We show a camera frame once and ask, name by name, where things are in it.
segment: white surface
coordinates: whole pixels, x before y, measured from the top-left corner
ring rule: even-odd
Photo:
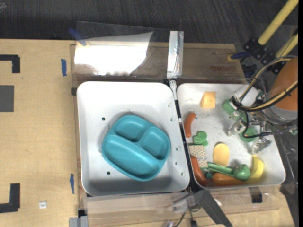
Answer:
[[[243,142],[239,135],[227,136],[227,130],[233,125],[235,120],[230,119],[227,112],[222,108],[225,100],[231,98],[235,92],[237,92],[238,96],[241,96],[247,86],[241,84],[185,83],[177,88],[177,97],[183,122],[190,112],[196,113],[196,119],[191,125],[192,136],[196,135],[197,131],[205,131],[208,135],[208,146],[205,147],[207,161],[212,162],[214,146],[222,142],[230,148],[229,166],[233,167],[240,163],[247,164],[250,168],[252,167],[252,156],[248,153],[252,142]],[[201,108],[200,103],[204,92],[210,91],[216,92],[216,107],[214,109]],[[243,104],[250,106],[257,94],[258,91],[252,88],[245,97]],[[244,186],[232,186],[232,188],[279,185],[285,180],[285,170],[275,138],[274,136],[266,136],[266,138],[272,140],[271,145],[258,153],[258,157],[264,162],[265,166],[265,174],[262,181],[258,184],[245,184]],[[192,137],[187,138],[187,143],[193,143]],[[209,186],[206,188],[221,189],[223,187]]]
[[[173,93],[168,86],[162,83],[84,82],[78,87],[77,102],[82,184],[88,194],[178,192],[188,186],[187,160]],[[169,157],[151,181],[139,182],[125,176],[107,163],[100,153],[107,132],[126,114],[143,117],[170,138]]]

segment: blue tape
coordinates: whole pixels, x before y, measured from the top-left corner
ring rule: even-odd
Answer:
[[[70,183],[71,183],[71,191],[72,191],[72,194],[75,194],[75,188],[74,188],[74,174],[71,174],[71,177],[70,177]]]
[[[86,42],[84,40],[84,38],[79,34],[79,32],[75,29],[72,29],[72,28],[69,28],[68,29],[68,32],[76,39],[78,40],[78,42],[80,44],[82,44],[83,46],[86,46]]]
[[[243,51],[232,55],[231,59],[242,59],[242,58],[248,58],[250,56],[251,56],[250,52]]]
[[[64,77],[67,76],[66,74],[66,60],[65,59],[61,59],[61,69],[62,69],[62,74]]]

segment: orange carrot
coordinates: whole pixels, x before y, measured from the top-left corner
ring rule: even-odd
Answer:
[[[213,182],[218,186],[232,186],[232,185],[243,185],[244,182],[234,178],[232,176],[225,175],[223,173],[213,174]]]

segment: toy hot dog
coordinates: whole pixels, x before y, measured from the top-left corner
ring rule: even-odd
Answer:
[[[193,166],[193,171],[194,171],[194,175],[195,175],[196,180],[202,186],[207,186],[208,181],[200,170],[197,157],[191,156],[190,160],[191,160],[191,164]]]
[[[184,122],[184,131],[185,131],[185,136],[187,138],[191,137],[191,123],[193,122],[193,120],[195,119],[196,114],[195,113],[190,113],[187,118],[185,119]]]

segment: white sticker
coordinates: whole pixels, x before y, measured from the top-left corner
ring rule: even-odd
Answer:
[[[46,209],[47,208],[47,201],[40,201],[39,202],[39,208],[40,209]]]

